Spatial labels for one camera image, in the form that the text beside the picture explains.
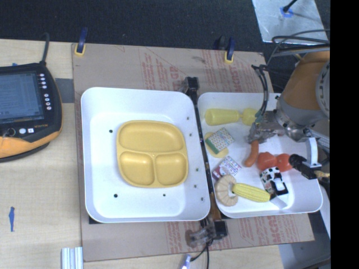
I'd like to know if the yellow plastic bottle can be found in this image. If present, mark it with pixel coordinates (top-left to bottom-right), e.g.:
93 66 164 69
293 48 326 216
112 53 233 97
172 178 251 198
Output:
204 108 259 127

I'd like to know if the beige doughnut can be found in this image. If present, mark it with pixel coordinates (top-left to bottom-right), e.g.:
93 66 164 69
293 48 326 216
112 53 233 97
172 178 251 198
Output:
214 174 240 207

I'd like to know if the orange sausage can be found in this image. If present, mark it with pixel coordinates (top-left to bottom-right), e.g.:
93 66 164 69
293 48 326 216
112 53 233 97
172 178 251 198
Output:
243 140 260 168

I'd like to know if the colourful dotted small carton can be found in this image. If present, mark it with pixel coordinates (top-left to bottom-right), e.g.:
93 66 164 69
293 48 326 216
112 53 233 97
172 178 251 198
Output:
205 127 235 154

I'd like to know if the brown cardboard board, red print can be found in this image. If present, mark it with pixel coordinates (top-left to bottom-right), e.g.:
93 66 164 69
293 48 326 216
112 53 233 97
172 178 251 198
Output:
71 43 316 263

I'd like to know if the thin black and white rod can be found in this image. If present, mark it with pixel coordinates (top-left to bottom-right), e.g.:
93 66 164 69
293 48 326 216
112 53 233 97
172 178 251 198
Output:
191 90 218 221

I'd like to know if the black and white cow carton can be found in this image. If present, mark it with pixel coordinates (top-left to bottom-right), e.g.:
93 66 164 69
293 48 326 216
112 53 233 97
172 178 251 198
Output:
259 166 290 210

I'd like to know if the yellow divided plate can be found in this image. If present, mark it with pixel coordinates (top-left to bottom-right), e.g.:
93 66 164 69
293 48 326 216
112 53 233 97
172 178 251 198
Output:
116 119 189 189

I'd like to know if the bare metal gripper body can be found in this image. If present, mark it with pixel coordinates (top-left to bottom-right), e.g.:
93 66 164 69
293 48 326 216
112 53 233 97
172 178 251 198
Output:
250 111 310 143

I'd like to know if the black cylinder on white bracket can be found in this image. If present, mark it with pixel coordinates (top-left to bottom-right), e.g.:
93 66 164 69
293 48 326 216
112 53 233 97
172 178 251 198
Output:
288 137 323 180

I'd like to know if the pink and white small carton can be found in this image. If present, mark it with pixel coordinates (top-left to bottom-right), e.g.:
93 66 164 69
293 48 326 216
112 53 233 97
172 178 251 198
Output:
212 155 242 180

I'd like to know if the yellow corn cob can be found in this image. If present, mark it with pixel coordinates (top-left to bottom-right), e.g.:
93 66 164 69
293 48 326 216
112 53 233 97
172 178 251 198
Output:
232 182 271 203

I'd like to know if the orange toy pepper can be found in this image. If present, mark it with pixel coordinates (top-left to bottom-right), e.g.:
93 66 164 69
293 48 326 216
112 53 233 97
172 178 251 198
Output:
257 151 294 173

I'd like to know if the black block with thin wires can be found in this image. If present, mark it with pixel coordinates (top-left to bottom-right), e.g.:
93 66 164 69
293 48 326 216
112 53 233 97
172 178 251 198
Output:
183 76 200 94
213 220 228 239

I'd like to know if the white plastic tray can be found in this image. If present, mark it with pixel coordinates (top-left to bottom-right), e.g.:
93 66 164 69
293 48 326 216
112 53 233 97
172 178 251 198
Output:
80 87 211 224
197 92 324 219

